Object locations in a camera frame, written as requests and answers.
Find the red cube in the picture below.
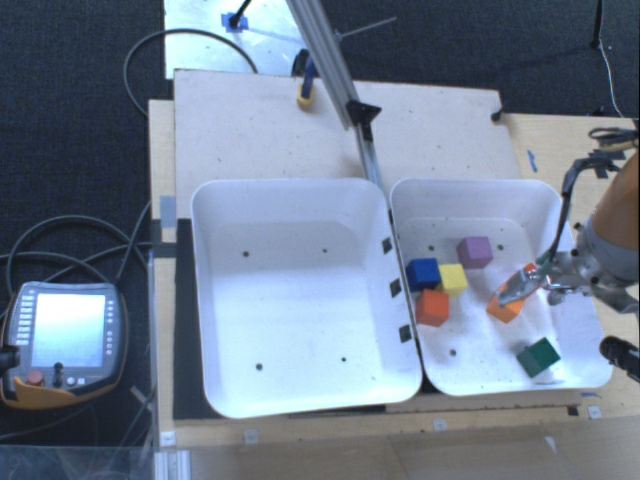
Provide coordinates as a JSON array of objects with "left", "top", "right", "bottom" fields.
[{"left": 414, "top": 288, "right": 451, "bottom": 328}]

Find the orange cube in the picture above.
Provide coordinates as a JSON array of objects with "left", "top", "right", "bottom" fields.
[{"left": 485, "top": 262, "right": 540, "bottom": 325}]

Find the white plastic tray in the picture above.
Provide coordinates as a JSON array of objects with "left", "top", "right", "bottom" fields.
[
  {"left": 189, "top": 177, "right": 424, "bottom": 420},
  {"left": 388, "top": 177, "right": 616, "bottom": 399}
]

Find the purple cube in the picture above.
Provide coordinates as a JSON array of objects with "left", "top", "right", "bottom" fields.
[{"left": 455, "top": 236, "right": 495, "bottom": 271}]

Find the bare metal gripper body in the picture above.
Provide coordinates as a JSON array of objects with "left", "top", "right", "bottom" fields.
[{"left": 541, "top": 247, "right": 640, "bottom": 315}]

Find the pale wood board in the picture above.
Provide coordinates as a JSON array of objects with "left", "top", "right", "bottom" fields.
[{"left": 172, "top": 67, "right": 585, "bottom": 420}]

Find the yellow cube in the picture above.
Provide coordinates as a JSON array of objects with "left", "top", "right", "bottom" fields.
[{"left": 435, "top": 263, "right": 469, "bottom": 299}]

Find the green cube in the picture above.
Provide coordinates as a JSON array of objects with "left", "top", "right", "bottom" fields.
[{"left": 515, "top": 336, "right": 562, "bottom": 379}]

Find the blue cube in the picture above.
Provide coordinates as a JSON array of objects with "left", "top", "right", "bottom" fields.
[{"left": 404, "top": 257, "right": 442, "bottom": 293}]

